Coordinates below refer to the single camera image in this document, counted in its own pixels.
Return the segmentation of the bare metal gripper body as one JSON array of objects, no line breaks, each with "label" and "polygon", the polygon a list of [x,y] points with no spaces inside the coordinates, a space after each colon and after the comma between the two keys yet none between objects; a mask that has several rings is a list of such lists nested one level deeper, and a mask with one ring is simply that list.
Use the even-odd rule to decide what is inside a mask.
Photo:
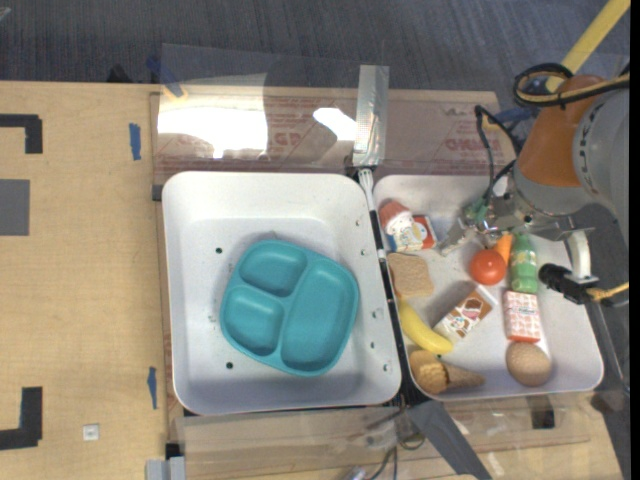
[{"label": "bare metal gripper body", "polygon": [[536,208],[519,193],[484,196],[479,203],[478,232],[481,234],[527,232],[551,236],[559,231],[558,217]]}]

